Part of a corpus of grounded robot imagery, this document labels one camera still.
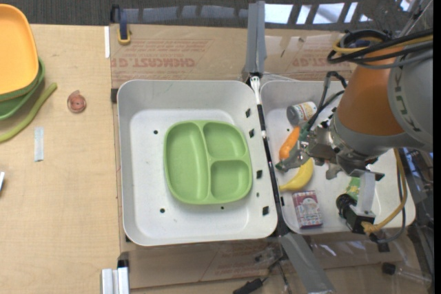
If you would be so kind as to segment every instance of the stacked plates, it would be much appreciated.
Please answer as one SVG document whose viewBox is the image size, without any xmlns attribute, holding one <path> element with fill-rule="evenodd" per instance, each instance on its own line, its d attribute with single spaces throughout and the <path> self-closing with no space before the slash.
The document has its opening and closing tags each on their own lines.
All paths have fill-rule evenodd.
<svg viewBox="0 0 441 294">
<path fill-rule="evenodd" d="M 25 15 L 0 4 L 0 120 L 11 117 L 34 94 L 44 74 Z"/>
</svg>

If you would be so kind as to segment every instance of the yellow plate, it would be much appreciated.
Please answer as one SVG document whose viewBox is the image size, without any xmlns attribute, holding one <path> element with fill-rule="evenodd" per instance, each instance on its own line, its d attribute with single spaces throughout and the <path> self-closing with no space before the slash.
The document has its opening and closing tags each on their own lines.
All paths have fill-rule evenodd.
<svg viewBox="0 0 441 294">
<path fill-rule="evenodd" d="M 0 4 L 0 95 L 22 95 L 39 71 L 34 36 L 25 15 Z"/>
</svg>

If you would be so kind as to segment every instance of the carrot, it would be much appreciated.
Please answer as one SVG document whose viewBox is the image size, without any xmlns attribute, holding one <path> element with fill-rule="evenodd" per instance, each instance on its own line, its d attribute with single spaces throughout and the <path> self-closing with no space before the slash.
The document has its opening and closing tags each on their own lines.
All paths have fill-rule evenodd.
<svg viewBox="0 0 441 294">
<path fill-rule="evenodd" d="M 288 138 L 283 143 L 282 147 L 278 152 L 278 156 L 281 160 L 284 160 L 289 157 L 289 152 L 297 143 L 299 134 L 300 134 L 300 126 L 297 125 L 293 128 L 292 132 L 289 134 Z"/>
</svg>

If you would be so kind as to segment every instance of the green plate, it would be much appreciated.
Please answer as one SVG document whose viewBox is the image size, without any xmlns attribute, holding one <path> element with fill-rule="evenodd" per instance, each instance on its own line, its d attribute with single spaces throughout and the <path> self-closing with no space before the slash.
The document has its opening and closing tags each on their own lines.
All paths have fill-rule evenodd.
<svg viewBox="0 0 441 294">
<path fill-rule="evenodd" d="M 234 125 L 187 120 L 165 134 L 167 185 L 189 204 L 220 204 L 245 197 L 252 186 L 247 141 Z"/>
<path fill-rule="evenodd" d="M 45 66 L 43 61 L 39 58 L 39 72 L 37 74 L 37 84 L 25 95 L 0 102 L 0 120 L 5 120 L 13 116 L 17 110 L 34 94 L 40 83 L 43 81 L 45 75 Z"/>
</svg>

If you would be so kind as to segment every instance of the tin can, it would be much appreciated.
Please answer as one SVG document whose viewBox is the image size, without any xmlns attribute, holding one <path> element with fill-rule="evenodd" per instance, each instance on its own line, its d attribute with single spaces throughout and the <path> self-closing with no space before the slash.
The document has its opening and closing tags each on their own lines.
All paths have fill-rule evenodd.
<svg viewBox="0 0 441 294">
<path fill-rule="evenodd" d="M 296 105 L 290 105 L 287 108 L 287 118 L 292 126 L 306 123 L 315 113 L 317 107 L 314 102 L 304 102 Z"/>
</svg>

